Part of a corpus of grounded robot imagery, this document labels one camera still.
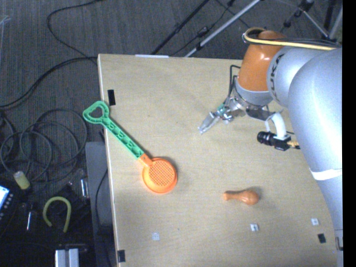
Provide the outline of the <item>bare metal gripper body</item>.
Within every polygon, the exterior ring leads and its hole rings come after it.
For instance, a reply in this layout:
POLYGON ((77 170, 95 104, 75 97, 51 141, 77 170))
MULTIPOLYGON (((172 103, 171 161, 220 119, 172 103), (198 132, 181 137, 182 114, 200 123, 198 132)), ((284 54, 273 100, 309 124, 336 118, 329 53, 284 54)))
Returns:
POLYGON ((224 122, 232 122, 237 117, 246 115, 245 108, 239 103, 238 99, 227 97, 222 105, 217 109, 217 114, 224 122))

